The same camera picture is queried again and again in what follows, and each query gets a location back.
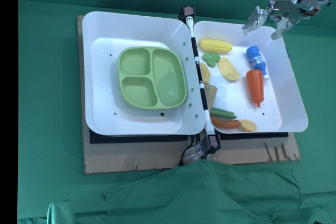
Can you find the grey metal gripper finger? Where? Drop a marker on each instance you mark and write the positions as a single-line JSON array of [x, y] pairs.
[[253, 21], [281, 27]]

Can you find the white plastic tray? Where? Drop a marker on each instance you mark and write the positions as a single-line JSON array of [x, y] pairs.
[[283, 102], [105, 73]]

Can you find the black and white thin rod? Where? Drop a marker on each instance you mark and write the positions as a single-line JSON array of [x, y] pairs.
[[195, 55]]

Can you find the tan ice cream cone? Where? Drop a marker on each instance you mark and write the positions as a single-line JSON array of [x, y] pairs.
[[211, 94]]

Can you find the green cloth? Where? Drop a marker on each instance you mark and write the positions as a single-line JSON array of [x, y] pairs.
[[210, 191]]

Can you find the yellow corn cob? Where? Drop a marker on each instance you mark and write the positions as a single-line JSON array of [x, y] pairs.
[[215, 46]]

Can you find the yellow potato chip toy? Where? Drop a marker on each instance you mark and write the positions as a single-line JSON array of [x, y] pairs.
[[228, 69]]

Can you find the green bean pod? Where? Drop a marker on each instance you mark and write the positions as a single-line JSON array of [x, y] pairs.
[[221, 112]]

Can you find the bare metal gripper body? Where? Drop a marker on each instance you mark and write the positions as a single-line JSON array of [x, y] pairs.
[[291, 4]]

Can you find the green waffle leaf toy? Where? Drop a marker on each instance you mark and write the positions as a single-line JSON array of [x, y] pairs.
[[210, 58]]

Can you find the orange squeeze bottle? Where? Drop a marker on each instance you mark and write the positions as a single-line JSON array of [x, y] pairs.
[[255, 85]]

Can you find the blue and clear bottle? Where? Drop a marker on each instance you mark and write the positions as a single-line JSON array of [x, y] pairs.
[[256, 59]]

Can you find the orange sausage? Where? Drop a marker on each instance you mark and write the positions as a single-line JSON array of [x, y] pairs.
[[225, 123]]

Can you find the yellow biscuit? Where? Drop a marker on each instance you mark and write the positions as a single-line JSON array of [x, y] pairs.
[[248, 126]]

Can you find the brown cardboard board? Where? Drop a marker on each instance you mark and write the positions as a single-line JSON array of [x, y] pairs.
[[110, 154]]

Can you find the green divided plate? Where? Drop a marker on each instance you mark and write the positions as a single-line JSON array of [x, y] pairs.
[[152, 77]]

